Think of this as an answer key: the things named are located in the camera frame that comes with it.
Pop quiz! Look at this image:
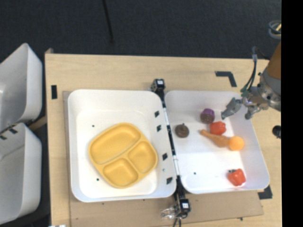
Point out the thin black and white rod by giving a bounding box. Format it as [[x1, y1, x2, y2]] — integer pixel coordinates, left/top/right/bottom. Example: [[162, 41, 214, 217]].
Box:
[[157, 88, 185, 200]]

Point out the yellow divided plate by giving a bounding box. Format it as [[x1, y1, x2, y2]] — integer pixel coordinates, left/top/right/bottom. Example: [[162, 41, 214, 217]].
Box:
[[88, 122, 159, 189]]

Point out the white plastic tray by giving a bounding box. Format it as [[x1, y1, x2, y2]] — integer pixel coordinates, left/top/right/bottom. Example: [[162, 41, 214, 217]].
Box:
[[67, 89, 178, 203], [164, 90, 271, 195]]

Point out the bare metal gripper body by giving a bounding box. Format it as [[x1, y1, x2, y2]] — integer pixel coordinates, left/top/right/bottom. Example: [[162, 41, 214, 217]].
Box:
[[246, 86, 282, 112]]

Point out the purple and brown toy cupcake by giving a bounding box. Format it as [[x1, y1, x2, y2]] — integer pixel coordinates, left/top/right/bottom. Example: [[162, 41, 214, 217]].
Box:
[[200, 108, 216, 124]]

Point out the brown doughnut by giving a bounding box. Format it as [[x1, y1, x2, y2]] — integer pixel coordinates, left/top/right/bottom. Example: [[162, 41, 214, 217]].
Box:
[[175, 123, 190, 139]]

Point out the orange ball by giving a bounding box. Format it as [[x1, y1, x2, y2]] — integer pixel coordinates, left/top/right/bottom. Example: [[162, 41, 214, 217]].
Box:
[[228, 136, 245, 151]]

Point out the red toy pepper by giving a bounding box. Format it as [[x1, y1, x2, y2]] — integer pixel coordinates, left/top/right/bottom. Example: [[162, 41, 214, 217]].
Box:
[[209, 121, 227, 136], [227, 168, 247, 187]]

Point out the black block with thin wires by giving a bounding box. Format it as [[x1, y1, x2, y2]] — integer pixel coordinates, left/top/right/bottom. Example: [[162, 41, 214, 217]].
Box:
[[175, 197, 191, 217], [151, 78, 166, 92]]

